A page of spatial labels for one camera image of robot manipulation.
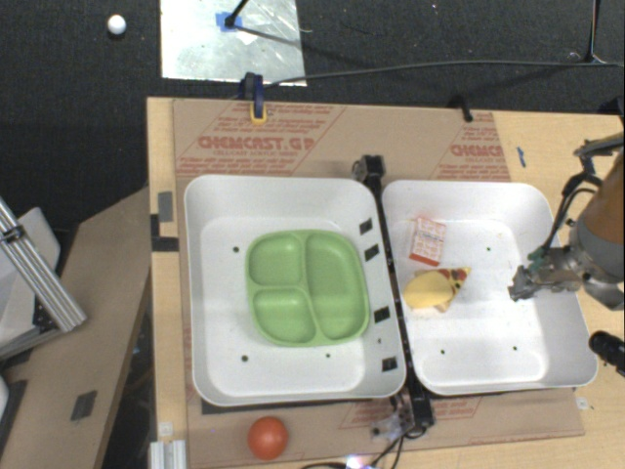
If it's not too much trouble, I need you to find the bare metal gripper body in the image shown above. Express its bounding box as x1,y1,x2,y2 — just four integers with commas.
528,246,589,294

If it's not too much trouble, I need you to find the white plastic tray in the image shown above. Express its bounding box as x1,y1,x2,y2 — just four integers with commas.
380,179,600,397
183,173,408,407

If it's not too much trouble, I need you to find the toy pizza slice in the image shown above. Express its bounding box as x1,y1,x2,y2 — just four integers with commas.
434,266,473,314

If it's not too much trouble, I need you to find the yellow toy food piece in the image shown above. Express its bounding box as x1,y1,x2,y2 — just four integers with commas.
402,270,458,310

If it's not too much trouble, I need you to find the orange and white carton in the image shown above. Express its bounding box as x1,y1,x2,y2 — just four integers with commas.
408,216,448,267

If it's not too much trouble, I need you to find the thin black rod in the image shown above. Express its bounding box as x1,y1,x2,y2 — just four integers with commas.
365,173,427,403

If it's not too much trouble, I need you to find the green divided plate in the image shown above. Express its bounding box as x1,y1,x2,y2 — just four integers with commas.
244,229,370,348

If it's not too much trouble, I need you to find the brown cardboard board red print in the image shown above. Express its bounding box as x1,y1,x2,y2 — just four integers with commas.
171,98,586,456

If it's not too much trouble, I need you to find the orange ball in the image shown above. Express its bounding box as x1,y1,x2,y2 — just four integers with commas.
246,415,290,461

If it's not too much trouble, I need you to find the black cylinder on white bracket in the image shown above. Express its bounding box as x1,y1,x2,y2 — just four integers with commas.
581,276,625,378

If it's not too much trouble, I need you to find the black block with thin wires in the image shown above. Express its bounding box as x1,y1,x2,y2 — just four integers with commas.
352,153,388,183
405,392,437,430

